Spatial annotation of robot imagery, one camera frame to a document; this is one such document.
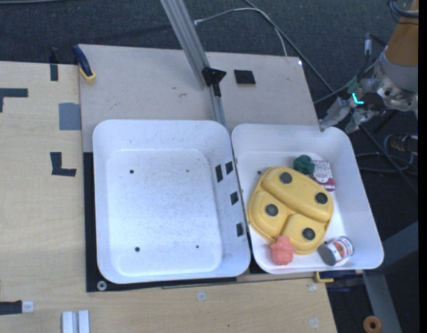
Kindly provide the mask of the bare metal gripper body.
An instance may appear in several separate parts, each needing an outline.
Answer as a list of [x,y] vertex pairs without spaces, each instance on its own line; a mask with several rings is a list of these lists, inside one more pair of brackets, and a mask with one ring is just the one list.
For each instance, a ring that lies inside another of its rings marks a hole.
[[390,79],[363,78],[348,88],[349,105],[373,114],[385,110],[411,112],[418,117],[418,94],[400,88]]

